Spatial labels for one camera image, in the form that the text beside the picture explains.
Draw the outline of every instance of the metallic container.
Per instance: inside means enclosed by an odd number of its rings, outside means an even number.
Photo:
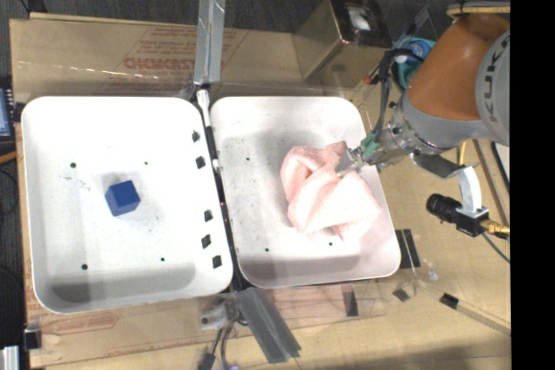
[[[303,79],[333,88],[355,87],[393,44],[374,0],[323,0],[293,43]]]

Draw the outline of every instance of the blue cube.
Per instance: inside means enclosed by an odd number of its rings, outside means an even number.
[[[135,190],[132,180],[111,185],[104,197],[114,216],[135,210],[140,202],[139,194]]]

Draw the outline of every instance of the white tray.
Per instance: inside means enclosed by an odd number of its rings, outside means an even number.
[[[336,97],[227,97],[211,111],[238,264],[261,288],[377,278],[393,274],[401,252],[375,167],[362,176],[383,208],[359,243],[331,229],[306,235],[287,218],[279,176],[285,154],[299,145],[323,148],[364,138],[355,106]]]
[[[33,282],[44,307],[70,313],[212,295],[229,285],[229,245],[191,103],[42,97],[23,110],[22,130]],[[113,217],[104,194],[128,179],[141,202]]]

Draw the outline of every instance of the pink cloth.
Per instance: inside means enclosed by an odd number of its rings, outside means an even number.
[[[287,216],[298,231],[331,227],[342,239],[356,240],[380,215],[380,205],[357,172],[336,175],[346,149],[344,142],[323,150],[295,146],[285,156],[281,179],[289,202]]]

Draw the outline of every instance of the pink towel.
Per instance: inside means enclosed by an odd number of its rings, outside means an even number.
[[[312,233],[326,227],[344,240],[357,240],[381,213],[366,181],[357,172],[337,177],[335,167],[347,149],[337,142],[317,150],[295,146],[281,168],[287,216],[297,230]]]

